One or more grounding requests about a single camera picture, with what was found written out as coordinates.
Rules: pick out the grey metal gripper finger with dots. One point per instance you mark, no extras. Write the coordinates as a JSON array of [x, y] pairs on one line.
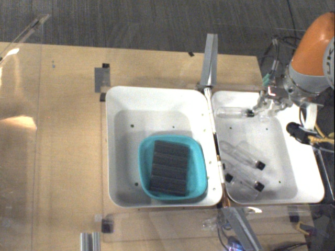
[[258, 103], [267, 114]]

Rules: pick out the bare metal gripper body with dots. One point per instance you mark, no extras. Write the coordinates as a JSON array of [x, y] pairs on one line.
[[284, 94]]

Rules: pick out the clear plastic bottle black cap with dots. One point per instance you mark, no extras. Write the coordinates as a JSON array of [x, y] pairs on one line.
[[248, 182], [230, 112], [251, 159], [227, 166]]

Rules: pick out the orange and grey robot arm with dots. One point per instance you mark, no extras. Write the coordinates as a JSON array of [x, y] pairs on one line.
[[312, 51]]

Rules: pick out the white plastic tray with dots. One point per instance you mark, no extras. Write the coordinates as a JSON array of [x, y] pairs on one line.
[[162, 119], [288, 166]]

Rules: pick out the teal plastic bowl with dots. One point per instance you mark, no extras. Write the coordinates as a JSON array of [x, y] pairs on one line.
[[199, 171]]

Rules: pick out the black ribbed block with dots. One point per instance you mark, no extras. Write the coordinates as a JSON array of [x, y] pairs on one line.
[[170, 166]]

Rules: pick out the black cylinder on white bracket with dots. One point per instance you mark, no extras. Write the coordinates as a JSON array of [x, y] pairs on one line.
[[301, 129]]

